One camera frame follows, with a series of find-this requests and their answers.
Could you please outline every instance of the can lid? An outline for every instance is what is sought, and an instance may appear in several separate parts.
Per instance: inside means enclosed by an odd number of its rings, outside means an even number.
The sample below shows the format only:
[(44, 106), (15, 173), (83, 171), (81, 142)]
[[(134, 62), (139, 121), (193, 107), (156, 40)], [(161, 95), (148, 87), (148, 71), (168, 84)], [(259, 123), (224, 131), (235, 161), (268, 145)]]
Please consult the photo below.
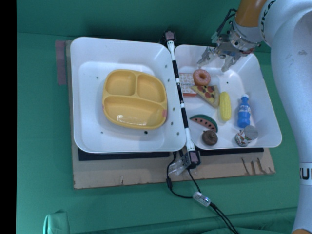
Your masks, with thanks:
[(244, 133), (245, 133), (245, 136), (249, 139), (256, 139), (258, 138), (258, 130), (251, 126), (251, 125), (248, 125), (245, 127), (244, 129)]

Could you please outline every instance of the robotic hand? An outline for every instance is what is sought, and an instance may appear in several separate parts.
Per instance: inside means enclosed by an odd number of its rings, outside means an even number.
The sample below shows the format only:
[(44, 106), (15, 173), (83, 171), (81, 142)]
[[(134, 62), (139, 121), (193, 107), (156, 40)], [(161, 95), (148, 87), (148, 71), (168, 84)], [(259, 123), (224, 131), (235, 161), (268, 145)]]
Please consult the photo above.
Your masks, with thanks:
[(225, 59), (225, 72), (260, 42), (271, 47), (275, 84), (299, 153), (293, 234), (312, 233), (312, 0), (242, 0), (230, 30), (221, 34), (229, 13), (214, 36), (217, 46), (207, 48), (198, 65), (218, 55)]

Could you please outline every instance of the purple tape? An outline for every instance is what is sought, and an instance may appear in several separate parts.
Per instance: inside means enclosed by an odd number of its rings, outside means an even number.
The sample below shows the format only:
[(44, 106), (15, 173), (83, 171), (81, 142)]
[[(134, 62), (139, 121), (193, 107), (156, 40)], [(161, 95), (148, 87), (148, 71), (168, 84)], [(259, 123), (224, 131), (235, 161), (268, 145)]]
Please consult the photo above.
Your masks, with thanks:
[(66, 85), (66, 67), (65, 67), (65, 41), (55, 41), (55, 53), (57, 58), (57, 78), (58, 85)]

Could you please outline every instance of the yellow plate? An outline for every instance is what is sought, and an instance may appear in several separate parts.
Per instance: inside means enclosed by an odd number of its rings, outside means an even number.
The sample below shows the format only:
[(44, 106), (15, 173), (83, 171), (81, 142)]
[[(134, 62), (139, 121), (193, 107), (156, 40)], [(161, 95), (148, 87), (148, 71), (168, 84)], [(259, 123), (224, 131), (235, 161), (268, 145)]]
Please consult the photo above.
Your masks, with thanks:
[(112, 122), (134, 129), (155, 129), (167, 117), (167, 95), (162, 82), (149, 74), (117, 69), (107, 76), (103, 112)]

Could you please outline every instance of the white tray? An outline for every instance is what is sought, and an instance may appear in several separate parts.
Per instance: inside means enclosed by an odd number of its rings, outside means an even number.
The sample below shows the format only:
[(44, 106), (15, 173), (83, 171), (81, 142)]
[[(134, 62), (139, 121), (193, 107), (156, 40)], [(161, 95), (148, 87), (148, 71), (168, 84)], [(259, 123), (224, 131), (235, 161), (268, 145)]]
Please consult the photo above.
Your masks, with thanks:
[[(180, 73), (193, 73), (197, 69), (197, 61), (206, 47), (181, 45), (175, 49), (175, 58)], [(220, 93), (228, 92), (231, 99), (232, 118), (222, 121), (219, 109), (210, 106), (199, 95), (184, 97), (188, 118), (197, 114), (212, 117), (218, 124), (218, 142), (214, 146), (203, 143), (201, 135), (207, 128), (188, 120), (193, 143), (200, 149), (239, 148), (234, 136), (240, 131), (237, 126), (237, 108), (242, 94), (249, 95), (251, 107), (251, 125), (256, 127), (259, 136), (248, 147), (276, 147), (281, 143), (282, 135), (276, 120), (272, 103), (265, 85), (258, 60), (254, 54), (240, 58), (226, 72), (221, 72), (224, 60), (216, 57), (211, 63), (202, 67), (211, 75), (210, 85), (217, 85)]]
[[(70, 46), (73, 90), (73, 135), (89, 153), (180, 150), (186, 142), (176, 81), (167, 48), (157, 43), (81, 37)], [(165, 123), (137, 130), (110, 122), (102, 110), (107, 75), (116, 69), (145, 72), (160, 79), (167, 93)]]

